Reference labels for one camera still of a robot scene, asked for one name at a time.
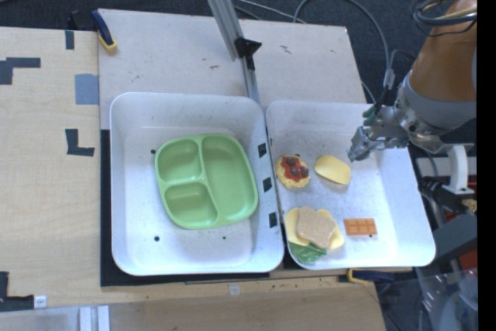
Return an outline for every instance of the yellow cheese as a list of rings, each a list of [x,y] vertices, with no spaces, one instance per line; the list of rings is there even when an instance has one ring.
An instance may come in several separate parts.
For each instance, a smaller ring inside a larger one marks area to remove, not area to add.
[[[308,240],[298,237],[296,234],[296,224],[298,223],[298,218],[300,216],[300,208],[294,207],[289,210],[284,217],[284,224],[286,225],[286,236],[288,241],[298,244],[299,246],[307,246],[310,244]]]
[[[351,168],[344,161],[331,155],[324,155],[317,159],[314,165],[315,172],[337,184],[349,184]]]

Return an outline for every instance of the white plastic tray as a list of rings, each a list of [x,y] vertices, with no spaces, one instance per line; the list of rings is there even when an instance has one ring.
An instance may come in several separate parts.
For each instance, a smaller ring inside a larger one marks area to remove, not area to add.
[[[125,93],[110,108],[112,255],[127,274],[259,273],[284,255],[264,112],[253,100],[222,95]],[[248,219],[211,229],[182,229],[167,216],[155,179],[163,143],[200,133],[225,133],[243,146],[259,205]],[[272,188],[266,191],[264,180]]]
[[[367,104],[281,100],[267,108],[267,130],[274,161],[286,153],[301,155],[310,170],[310,182],[289,190],[277,180],[283,214],[310,205],[327,209],[338,222],[345,243],[329,250],[310,270],[350,267],[420,267],[434,258],[429,222],[417,188],[407,149],[372,153],[366,160],[350,163],[346,148]],[[313,164],[331,154],[351,166],[351,182],[337,185],[319,177]],[[376,236],[347,236],[345,218],[374,218]]]

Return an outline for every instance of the green plate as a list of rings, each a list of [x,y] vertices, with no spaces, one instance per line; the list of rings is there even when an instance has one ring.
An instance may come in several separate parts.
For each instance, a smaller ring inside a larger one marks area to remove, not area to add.
[[[155,175],[170,219],[186,229],[241,221],[258,205],[255,178],[243,147],[225,134],[166,142],[155,156]]]

